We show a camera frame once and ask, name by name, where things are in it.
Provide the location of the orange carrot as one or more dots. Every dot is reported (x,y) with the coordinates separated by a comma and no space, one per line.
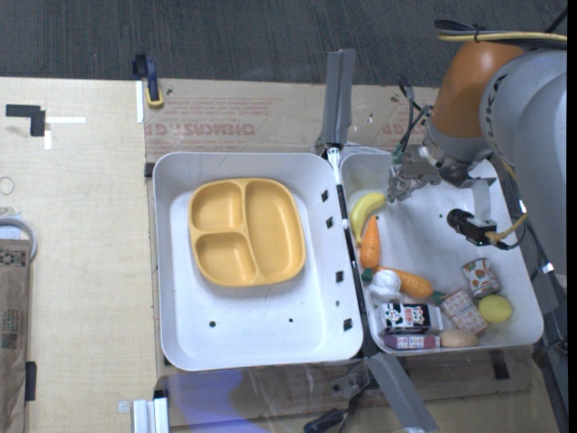
(412,283)
(370,244)

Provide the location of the black cylinder on white bracket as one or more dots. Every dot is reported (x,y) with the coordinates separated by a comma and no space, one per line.
(471,228)

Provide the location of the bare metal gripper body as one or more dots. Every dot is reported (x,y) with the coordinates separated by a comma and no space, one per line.
(419,174)

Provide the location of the pink patterned carton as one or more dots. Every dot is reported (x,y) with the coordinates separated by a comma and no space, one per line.
(464,311)

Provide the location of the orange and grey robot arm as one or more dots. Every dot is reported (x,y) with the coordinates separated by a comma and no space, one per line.
(523,120)

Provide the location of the white can with orange print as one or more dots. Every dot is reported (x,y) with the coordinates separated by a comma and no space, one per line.
(481,278)

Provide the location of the yellow lemon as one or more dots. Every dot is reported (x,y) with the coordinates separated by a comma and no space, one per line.
(495,309)

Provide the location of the pink flat carton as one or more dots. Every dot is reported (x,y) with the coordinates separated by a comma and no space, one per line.
(412,342)

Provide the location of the brown cardboard board, red print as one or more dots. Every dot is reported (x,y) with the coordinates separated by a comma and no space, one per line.
(252,120)

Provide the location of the white plastic tray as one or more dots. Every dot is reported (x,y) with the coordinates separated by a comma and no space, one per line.
(252,327)
(419,237)

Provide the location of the brown paper bag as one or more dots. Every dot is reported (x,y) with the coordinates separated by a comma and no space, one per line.
(12,332)

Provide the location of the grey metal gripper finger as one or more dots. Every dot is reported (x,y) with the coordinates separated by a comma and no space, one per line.
(391,192)
(403,192)

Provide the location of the yellow divided plate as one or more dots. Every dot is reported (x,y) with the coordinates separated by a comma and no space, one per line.
(270,223)

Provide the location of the cow print milk carton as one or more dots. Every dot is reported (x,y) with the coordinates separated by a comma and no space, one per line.
(405,317)

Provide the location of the clear tape roll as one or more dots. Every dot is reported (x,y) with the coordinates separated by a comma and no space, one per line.
(27,235)

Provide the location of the yellow banana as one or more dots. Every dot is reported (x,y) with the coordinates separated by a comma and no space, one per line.
(360,212)

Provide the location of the tan potato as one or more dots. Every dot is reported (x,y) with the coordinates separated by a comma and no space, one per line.
(459,338)

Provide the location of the white garlic bulb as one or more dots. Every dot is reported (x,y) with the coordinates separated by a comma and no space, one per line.
(384,284)

